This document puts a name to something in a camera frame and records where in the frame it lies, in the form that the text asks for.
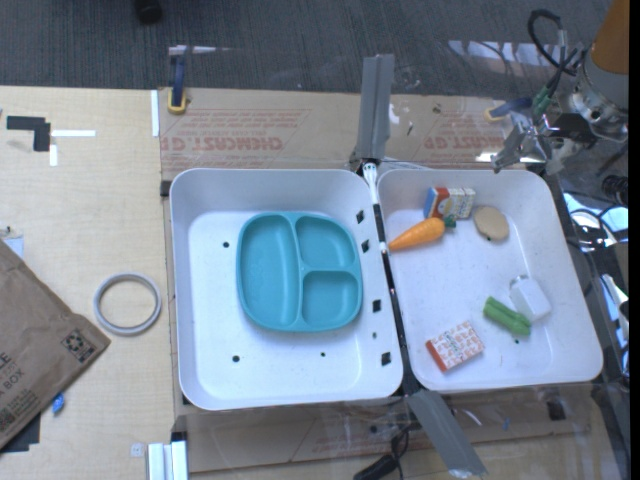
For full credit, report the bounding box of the orange carrot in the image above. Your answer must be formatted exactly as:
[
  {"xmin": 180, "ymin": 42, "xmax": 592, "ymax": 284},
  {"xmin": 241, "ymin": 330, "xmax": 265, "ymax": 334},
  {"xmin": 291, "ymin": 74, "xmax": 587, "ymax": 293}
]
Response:
[{"xmin": 387, "ymin": 215, "xmax": 458, "ymax": 254}]

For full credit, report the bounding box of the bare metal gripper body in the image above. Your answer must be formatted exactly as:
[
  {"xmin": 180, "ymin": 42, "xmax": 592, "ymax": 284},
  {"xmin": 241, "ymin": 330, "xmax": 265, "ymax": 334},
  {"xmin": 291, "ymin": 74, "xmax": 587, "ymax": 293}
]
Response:
[{"xmin": 542, "ymin": 83, "xmax": 630, "ymax": 145}]

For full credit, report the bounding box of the green toy vegetable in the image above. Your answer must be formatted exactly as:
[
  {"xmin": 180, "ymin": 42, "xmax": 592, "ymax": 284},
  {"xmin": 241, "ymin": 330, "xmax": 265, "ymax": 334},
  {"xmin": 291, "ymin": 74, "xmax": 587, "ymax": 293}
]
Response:
[{"xmin": 482, "ymin": 295, "xmax": 533, "ymax": 338}]

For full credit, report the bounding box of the orange and white packet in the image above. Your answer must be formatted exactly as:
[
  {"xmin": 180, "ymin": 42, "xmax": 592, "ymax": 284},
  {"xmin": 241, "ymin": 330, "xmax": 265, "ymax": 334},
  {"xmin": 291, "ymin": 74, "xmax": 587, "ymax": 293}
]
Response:
[{"xmin": 424, "ymin": 320, "xmax": 487, "ymax": 374}]

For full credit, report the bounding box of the white plastic bottle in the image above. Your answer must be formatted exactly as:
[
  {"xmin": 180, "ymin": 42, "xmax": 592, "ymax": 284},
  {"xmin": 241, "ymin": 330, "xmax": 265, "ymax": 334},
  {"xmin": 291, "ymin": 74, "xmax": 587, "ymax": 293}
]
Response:
[{"xmin": 508, "ymin": 274, "xmax": 553, "ymax": 324}]

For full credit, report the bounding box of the white plastic tray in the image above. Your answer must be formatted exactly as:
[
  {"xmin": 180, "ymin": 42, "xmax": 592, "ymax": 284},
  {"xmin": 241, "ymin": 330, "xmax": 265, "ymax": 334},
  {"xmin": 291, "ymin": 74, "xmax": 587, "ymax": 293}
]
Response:
[
  {"xmin": 168, "ymin": 167, "xmax": 405, "ymax": 412},
  {"xmin": 375, "ymin": 168, "xmax": 605, "ymax": 394}
]

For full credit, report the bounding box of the orange blue white carton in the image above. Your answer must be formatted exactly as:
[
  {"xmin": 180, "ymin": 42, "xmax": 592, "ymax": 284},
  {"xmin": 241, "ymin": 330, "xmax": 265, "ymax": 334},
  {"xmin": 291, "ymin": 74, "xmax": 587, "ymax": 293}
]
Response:
[{"xmin": 422, "ymin": 186, "xmax": 477, "ymax": 221}]

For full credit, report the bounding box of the black chair wheel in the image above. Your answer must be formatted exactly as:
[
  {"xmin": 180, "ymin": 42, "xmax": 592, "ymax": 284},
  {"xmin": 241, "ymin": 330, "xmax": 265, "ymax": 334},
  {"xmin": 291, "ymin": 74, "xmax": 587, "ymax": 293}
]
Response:
[{"xmin": 133, "ymin": 0, "xmax": 164, "ymax": 25}]

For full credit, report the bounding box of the brown cardboard board red print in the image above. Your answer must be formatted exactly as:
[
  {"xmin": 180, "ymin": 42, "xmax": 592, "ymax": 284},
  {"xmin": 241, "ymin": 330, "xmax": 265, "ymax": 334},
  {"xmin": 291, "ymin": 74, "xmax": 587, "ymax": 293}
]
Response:
[{"xmin": 157, "ymin": 86, "xmax": 604, "ymax": 473}]

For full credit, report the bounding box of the blue divided plate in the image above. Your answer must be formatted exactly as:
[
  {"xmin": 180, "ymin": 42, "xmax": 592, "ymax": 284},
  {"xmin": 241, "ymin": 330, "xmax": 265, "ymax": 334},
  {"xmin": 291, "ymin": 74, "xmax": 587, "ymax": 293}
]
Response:
[{"xmin": 235, "ymin": 211, "xmax": 365, "ymax": 334}]

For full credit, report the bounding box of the tan round biscuit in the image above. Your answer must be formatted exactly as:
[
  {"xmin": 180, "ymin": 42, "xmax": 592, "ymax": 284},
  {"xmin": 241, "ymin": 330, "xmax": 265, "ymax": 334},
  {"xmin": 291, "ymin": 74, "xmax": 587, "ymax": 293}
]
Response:
[{"xmin": 472, "ymin": 205, "xmax": 511, "ymax": 243}]

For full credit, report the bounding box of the white tape ring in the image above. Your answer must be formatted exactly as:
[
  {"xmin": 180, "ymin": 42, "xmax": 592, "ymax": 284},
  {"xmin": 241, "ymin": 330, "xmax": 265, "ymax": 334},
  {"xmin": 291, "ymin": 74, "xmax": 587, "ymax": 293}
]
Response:
[{"xmin": 92, "ymin": 272, "xmax": 163, "ymax": 338}]

